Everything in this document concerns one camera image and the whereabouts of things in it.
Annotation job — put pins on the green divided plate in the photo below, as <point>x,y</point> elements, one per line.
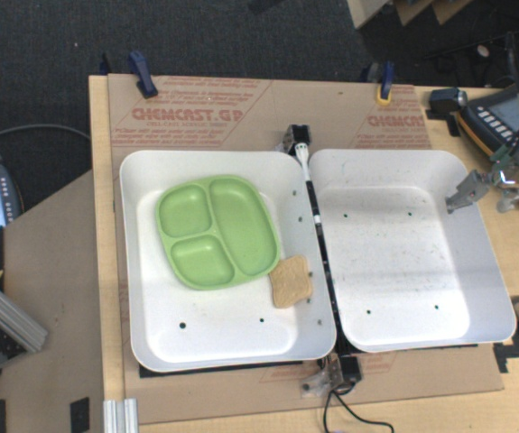
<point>241,223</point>

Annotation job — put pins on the thin black and white rod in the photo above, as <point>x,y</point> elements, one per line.
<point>315,205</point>

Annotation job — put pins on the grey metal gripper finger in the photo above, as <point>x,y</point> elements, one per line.
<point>466,192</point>

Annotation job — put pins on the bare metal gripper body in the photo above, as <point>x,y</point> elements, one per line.
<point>518,185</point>

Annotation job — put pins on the tan bread slice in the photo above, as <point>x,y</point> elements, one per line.
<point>290,282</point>

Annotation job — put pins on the brown cardboard board red print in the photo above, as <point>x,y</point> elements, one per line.
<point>250,106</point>

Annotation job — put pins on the white plastic tray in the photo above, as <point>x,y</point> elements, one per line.
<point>403,269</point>
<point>223,332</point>

